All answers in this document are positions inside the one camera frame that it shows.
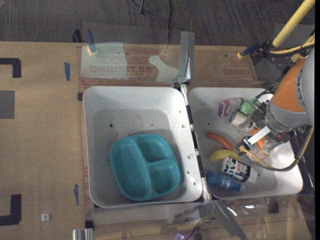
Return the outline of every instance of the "teal divided plate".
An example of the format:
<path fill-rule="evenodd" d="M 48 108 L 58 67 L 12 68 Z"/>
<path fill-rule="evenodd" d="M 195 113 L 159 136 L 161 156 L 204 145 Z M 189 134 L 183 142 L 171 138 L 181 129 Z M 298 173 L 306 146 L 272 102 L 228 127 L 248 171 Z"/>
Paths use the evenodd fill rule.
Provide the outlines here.
<path fill-rule="evenodd" d="M 137 134 L 118 140 L 111 147 L 110 162 L 119 190 L 132 201 L 166 196 L 180 184 L 175 154 L 157 134 Z"/>

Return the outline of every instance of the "orange object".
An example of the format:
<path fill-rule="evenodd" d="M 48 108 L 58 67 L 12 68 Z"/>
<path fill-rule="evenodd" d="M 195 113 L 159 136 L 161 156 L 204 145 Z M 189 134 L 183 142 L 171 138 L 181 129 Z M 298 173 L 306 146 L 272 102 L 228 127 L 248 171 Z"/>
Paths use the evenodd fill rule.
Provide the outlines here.
<path fill-rule="evenodd" d="M 300 60 L 288 71 L 273 95 L 273 103 L 279 108 L 297 113 L 304 112 L 296 96 L 296 79 L 305 61 Z"/>
<path fill-rule="evenodd" d="M 258 133 L 261 130 L 261 128 L 259 129 L 252 129 L 252 135 L 255 135 L 256 133 Z M 261 139 L 259 139 L 256 144 L 258 145 L 258 147 L 262 150 L 264 148 L 264 143 L 266 141 L 266 137 L 263 137 Z"/>
<path fill-rule="evenodd" d="M 225 137 L 222 137 L 221 135 L 219 135 L 217 133 L 214 133 L 212 131 L 208 131 L 206 133 L 206 137 L 209 139 L 212 139 L 216 142 L 219 142 L 227 150 L 231 150 L 231 151 L 234 150 L 234 146 Z"/>

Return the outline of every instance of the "white bin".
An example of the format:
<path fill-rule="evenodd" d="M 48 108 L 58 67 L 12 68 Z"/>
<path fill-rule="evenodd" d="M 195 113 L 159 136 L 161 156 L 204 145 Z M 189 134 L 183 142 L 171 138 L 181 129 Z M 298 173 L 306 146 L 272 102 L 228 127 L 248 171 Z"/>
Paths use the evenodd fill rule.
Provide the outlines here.
<path fill-rule="evenodd" d="M 236 145 L 244 137 L 226 118 L 217 115 L 221 99 L 252 98 L 261 89 L 195 88 L 189 93 L 197 139 L 204 171 L 219 171 L 208 157 L 219 144 L 207 139 L 213 131 Z M 83 96 L 87 137 L 89 192 L 93 202 L 102 208 L 187 203 L 198 200 L 203 192 L 200 171 L 183 95 L 170 87 L 91 87 Z M 119 139 L 140 133 L 158 134 L 172 147 L 179 164 L 181 181 L 171 194 L 148 202 L 133 202 L 119 191 L 108 161 L 111 146 Z M 276 148 L 266 162 L 282 168 L 294 159 L 289 143 Z M 243 192 L 211 187 L 219 199 L 259 198 L 293 195 L 301 191 L 303 180 L 296 166 L 288 172 L 271 172 L 257 168 L 256 184 L 246 184 Z"/>

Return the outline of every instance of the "yellow banana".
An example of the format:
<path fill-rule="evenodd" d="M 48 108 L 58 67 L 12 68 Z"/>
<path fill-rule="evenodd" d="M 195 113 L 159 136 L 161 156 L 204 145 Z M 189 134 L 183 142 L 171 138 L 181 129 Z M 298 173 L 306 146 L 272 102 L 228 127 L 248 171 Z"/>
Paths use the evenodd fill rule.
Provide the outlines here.
<path fill-rule="evenodd" d="M 213 152 L 213 154 L 210 155 L 209 157 L 209 161 L 215 162 L 215 161 L 223 160 L 225 158 L 232 158 L 234 160 L 241 162 L 240 156 L 236 152 L 228 149 L 219 149 Z"/>

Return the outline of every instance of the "blue bottle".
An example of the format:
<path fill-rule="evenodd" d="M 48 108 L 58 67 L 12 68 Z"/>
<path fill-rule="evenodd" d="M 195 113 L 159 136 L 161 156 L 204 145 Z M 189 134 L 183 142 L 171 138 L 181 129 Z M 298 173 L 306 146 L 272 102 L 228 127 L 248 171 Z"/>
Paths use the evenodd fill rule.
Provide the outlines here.
<path fill-rule="evenodd" d="M 229 176 L 213 173 L 212 171 L 208 171 L 206 173 L 206 181 L 209 185 L 213 185 L 225 190 L 236 190 L 240 191 L 242 185 L 235 183 Z"/>

